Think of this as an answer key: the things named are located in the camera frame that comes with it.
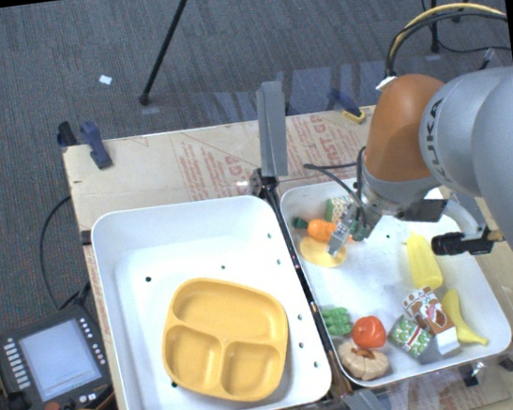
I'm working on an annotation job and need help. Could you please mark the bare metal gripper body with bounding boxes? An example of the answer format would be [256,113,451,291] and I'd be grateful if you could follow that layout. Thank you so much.
[347,191,387,243]

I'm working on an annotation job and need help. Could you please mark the green printed packet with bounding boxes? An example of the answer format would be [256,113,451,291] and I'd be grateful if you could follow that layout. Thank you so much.
[322,193,359,226]

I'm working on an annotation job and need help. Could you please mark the orange carrot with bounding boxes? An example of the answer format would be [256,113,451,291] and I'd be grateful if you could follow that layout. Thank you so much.
[292,208,354,250]

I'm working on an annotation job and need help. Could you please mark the flat yellow round slice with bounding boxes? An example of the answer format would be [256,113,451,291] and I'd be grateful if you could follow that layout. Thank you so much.
[297,230,349,273]

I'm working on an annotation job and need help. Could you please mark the white plastic tray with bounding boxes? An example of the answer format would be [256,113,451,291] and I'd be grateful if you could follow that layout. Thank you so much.
[276,159,513,398]
[86,184,338,410]

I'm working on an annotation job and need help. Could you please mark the green pea pods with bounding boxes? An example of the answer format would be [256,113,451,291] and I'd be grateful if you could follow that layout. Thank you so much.
[321,304,355,340]

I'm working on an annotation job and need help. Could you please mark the red tomato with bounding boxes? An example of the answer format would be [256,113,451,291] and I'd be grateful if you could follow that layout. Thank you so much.
[349,313,389,352]

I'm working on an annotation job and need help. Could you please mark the brown and white carton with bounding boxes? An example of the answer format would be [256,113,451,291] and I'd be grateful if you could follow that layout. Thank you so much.
[400,282,463,361]

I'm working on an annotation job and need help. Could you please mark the green pea print carton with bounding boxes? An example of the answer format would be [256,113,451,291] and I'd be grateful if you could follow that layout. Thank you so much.
[385,311,438,362]

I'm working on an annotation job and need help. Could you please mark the beige pumpkin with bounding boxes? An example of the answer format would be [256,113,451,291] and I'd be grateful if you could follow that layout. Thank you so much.
[336,335,393,386]

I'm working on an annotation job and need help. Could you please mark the yellow banana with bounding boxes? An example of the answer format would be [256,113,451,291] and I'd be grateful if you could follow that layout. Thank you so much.
[440,284,490,352]

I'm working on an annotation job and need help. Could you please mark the yellow divided plate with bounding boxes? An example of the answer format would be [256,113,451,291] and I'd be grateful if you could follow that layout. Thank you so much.
[151,266,299,410]

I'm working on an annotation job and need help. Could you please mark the brown cardboard board red print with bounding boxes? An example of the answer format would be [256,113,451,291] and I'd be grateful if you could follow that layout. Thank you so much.
[61,82,513,410]

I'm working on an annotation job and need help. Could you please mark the black cylinder on white bracket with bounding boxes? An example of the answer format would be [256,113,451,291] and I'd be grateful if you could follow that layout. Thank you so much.
[425,191,506,264]

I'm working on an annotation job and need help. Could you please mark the black block with thin wires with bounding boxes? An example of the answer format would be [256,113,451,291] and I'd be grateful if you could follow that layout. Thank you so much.
[246,165,280,199]

